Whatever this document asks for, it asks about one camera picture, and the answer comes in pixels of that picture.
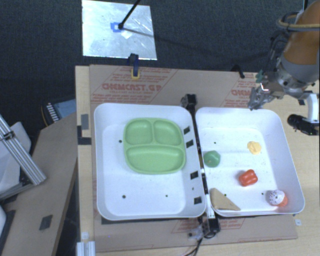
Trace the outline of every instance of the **white tray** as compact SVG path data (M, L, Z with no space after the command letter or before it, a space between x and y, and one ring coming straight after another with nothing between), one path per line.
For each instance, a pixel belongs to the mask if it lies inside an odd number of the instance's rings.
M296 214L305 206L304 196L290 154L283 126L273 111L243 108L204 107L196 113L202 155L217 151L220 164L204 165L208 189L217 188L240 211L214 209L224 217ZM261 153L247 149L250 141L259 142ZM243 187L241 172L253 169L258 182ZM268 203L268 191L283 190L288 197L285 207Z
M123 140L126 124L135 118L175 122L186 147L184 167L170 174L143 174L126 164ZM94 111L97 207L109 220L194 218L206 208L192 117L179 106L105 103Z

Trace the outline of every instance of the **green ball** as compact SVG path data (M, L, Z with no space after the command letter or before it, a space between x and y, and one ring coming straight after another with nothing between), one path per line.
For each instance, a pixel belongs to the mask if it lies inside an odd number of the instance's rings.
M215 150L208 151L203 156L204 163L208 167L217 167L220 163L220 158L220 154Z

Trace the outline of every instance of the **wooden surface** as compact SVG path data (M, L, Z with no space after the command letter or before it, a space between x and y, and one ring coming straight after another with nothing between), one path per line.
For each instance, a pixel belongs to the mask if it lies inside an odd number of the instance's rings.
M82 95L82 92L88 93L86 87L89 84L81 81L84 74L89 73L89 67L77 67L77 97L81 97L86 102L90 99L90 95ZM228 81L228 72L224 73L224 80ZM313 91L319 91L319 84L312 88ZM304 210L296 215L295 220L300 220L301 225L297 226L298 239L278 240L278 241L262 241L262 242L246 242L234 244L219 245L203 245L200 247L197 256L206 255L228 255L228 256L292 256L292 255L319 255L320 252L320 188L319 188L319 137L307 136L301 132L295 132L292 127L287 124L287 118L290 114L298 114L306 116L308 113L307 106L299 106L297 100L285 96L282 100L274 100L266 104L265 109L276 112L283 124L283 128L287 137L288 145L292 154L293 162L296 167L297 175L305 197ZM83 113L90 113L89 108L83 108ZM92 195L90 194L90 186L92 186L92 174L89 169L91 160L85 160L83 157L90 153L90 146L81 146L83 152L79 151L79 182L80 187L80 212L81 212L81 231L89 232L89 240L92 241L93 224L92 218ZM108 253L97 253L97 256L183 256L190 252L192 247L175 247L162 249L144 249L118 251Z
M2 256L55 256L76 178L76 115L43 129L32 158L47 179L5 204L15 210ZM49 228L39 230L52 215Z

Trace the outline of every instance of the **red bell pepper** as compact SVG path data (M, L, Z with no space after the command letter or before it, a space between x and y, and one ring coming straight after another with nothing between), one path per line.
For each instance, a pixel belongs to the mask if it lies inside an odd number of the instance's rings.
M258 177L255 174L255 171L252 169L247 170L245 173L240 175L239 181L241 182L242 186L248 186L255 184L258 181Z

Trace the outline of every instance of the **toy food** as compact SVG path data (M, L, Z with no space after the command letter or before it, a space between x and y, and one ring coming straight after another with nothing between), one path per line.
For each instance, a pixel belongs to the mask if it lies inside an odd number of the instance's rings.
M249 169L240 175L239 181L241 182L241 185L245 187L256 183L258 181L258 177L254 170Z
M273 190L269 194L269 203L273 206L284 207L288 204L288 198L282 190Z
M247 147L254 155L258 155L261 152L261 145L258 142L250 141L248 142Z
M215 209L240 211L237 205L216 188L210 190L210 201Z
M215 150L208 151L203 156L204 163L208 167L217 167L220 163L220 158L220 154Z

